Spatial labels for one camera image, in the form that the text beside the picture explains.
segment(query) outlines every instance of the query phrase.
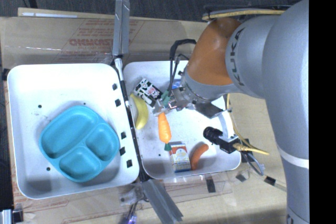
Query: yellow banana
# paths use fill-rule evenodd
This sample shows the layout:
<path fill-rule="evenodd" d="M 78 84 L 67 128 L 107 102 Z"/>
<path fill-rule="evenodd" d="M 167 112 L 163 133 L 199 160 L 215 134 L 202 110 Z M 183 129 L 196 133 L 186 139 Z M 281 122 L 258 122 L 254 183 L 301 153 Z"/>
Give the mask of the yellow banana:
<path fill-rule="evenodd" d="M 138 110 L 138 117 L 136 117 L 135 128 L 139 130 L 143 128 L 148 121 L 148 107 L 143 99 L 136 97 L 133 93 L 130 94 L 130 97 L 133 99 Z"/>

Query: carrot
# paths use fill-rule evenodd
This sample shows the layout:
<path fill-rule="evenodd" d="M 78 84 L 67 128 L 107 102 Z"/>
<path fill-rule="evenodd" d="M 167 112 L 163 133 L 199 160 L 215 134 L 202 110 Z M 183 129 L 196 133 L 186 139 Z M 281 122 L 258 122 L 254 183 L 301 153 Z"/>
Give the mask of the carrot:
<path fill-rule="evenodd" d="M 209 149 L 208 144 L 203 144 L 199 146 L 190 160 L 191 170 L 196 170 L 198 166 L 198 161 L 200 160 L 201 155 Z"/>
<path fill-rule="evenodd" d="M 163 143 L 165 143 L 164 150 L 169 151 L 171 150 L 171 147 L 168 143 L 170 139 L 172 138 L 172 133 L 170 131 L 169 122 L 164 112 L 159 114 L 157 118 L 159 122 L 159 138 Z"/>

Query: blue plate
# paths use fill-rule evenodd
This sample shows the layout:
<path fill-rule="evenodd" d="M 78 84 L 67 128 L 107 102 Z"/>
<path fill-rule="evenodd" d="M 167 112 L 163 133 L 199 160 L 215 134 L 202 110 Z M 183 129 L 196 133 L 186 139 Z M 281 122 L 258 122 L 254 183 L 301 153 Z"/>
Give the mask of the blue plate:
<path fill-rule="evenodd" d="M 64 176 L 75 182 L 86 182 L 114 159 L 120 142 L 100 115 L 78 105 L 58 115 L 44 128 L 39 147 Z"/>

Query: white sink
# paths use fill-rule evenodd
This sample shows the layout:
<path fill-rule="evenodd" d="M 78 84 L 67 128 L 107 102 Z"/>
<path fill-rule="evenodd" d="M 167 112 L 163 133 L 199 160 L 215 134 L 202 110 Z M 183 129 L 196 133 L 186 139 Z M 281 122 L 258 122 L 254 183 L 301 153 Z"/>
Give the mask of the white sink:
<path fill-rule="evenodd" d="M 176 72 L 176 79 L 179 71 L 183 71 L 187 61 L 181 61 Z M 125 85 L 130 94 L 142 78 L 147 78 L 151 83 L 164 92 L 169 85 L 170 62 L 132 62 L 124 69 Z M 214 105 L 224 108 L 224 99 L 220 98 L 213 102 Z M 201 143 L 209 145 L 209 149 L 199 160 L 197 170 L 174 172 L 170 156 L 164 150 L 164 143 L 159 139 L 158 119 L 149 109 L 149 120 L 144 128 L 136 131 L 138 138 L 141 161 L 147 174 L 156 179 L 167 179 L 174 177 L 195 176 L 208 173 L 216 173 L 236 169 L 240 165 L 240 152 L 235 151 L 228 154 L 222 151 L 219 146 L 211 144 L 203 137 L 203 131 L 211 126 L 222 130 L 219 118 L 208 119 L 195 110 L 183 109 L 172 110 L 166 115 L 172 132 L 171 142 L 182 142 L 186 145 L 189 155 Z M 230 135 L 233 135 L 233 125 L 228 112 L 223 113 L 226 126 Z"/>
<path fill-rule="evenodd" d="M 132 183 L 139 174 L 118 74 L 102 63 L 23 65 L 8 75 L 18 188 L 42 199 Z M 115 130 L 124 148 L 94 179 L 77 183 L 53 168 L 39 149 L 42 130 L 64 110 L 86 105 Z"/>

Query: cardboard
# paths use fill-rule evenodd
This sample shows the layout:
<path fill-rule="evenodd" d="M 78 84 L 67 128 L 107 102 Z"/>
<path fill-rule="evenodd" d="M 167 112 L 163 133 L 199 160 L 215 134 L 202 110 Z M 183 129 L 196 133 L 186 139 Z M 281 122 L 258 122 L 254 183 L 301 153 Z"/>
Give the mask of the cardboard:
<path fill-rule="evenodd" d="M 20 17 L 0 20 L 4 69 L 27 64 L 112 61 L 114 15 L 22 8 L 18 13 Z M 124 65 L 168 60 L 176 40 L 198 40 L 206 27 L 206 23 L 137 17 L 130 17 L 129 25 L 129 53 L 123 58 Z M 193 48 L 185 44 L 176 53 L 190 56 Z"/>

